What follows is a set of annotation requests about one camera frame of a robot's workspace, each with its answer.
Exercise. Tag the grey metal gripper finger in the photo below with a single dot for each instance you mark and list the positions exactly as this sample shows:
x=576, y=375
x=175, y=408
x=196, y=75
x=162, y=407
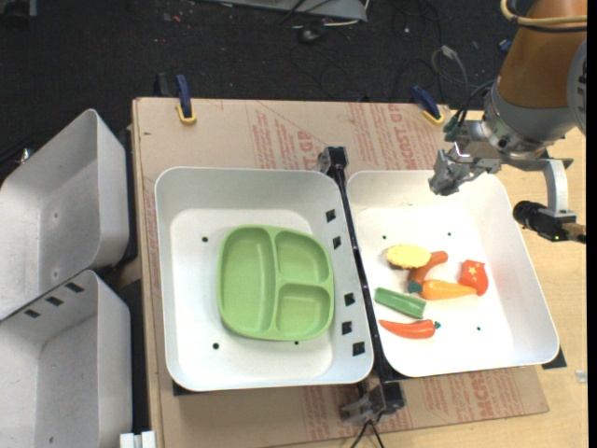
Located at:
x=459, y=175
x=439, y=175

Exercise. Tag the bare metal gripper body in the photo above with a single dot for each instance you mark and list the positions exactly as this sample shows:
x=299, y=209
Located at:
x=485, y=149

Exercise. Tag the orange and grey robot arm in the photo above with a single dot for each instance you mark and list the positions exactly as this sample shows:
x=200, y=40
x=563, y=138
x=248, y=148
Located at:
x=536, y=63

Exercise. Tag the yellow biscuit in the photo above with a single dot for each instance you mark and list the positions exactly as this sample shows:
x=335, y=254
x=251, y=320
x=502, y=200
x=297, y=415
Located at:
x=406, y=256

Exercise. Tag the orange sausage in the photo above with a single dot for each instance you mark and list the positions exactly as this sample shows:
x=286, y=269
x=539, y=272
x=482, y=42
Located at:
x=431, y=264

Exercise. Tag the thin black rod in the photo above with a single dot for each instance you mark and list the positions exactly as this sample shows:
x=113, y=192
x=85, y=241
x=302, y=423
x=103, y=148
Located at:
x=359, y=255

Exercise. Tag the orange carrot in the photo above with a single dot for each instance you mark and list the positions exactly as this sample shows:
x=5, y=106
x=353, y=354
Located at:
x=448, y=290

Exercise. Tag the green celery stick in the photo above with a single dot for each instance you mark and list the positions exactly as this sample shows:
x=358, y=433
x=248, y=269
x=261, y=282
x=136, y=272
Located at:
x=398, y=302

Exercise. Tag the white plastic tray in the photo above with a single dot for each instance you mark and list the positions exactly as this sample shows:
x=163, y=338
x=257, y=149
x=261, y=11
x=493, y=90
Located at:
x=196, y=273
x=503, y=315
x=60, y=371
x=56, y=213

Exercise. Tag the red chili pepper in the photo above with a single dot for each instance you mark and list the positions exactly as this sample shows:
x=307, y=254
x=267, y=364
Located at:
x=408, y=329

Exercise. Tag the brown cardboard board red print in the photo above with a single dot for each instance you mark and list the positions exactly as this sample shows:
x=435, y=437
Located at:
x=261, y=129

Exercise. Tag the green divided plate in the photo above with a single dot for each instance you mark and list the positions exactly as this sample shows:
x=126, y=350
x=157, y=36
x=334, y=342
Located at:
x=245, y=283

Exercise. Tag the black cylinder on white bracket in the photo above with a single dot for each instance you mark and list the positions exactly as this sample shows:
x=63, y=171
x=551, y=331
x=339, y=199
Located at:
x=557, y=189

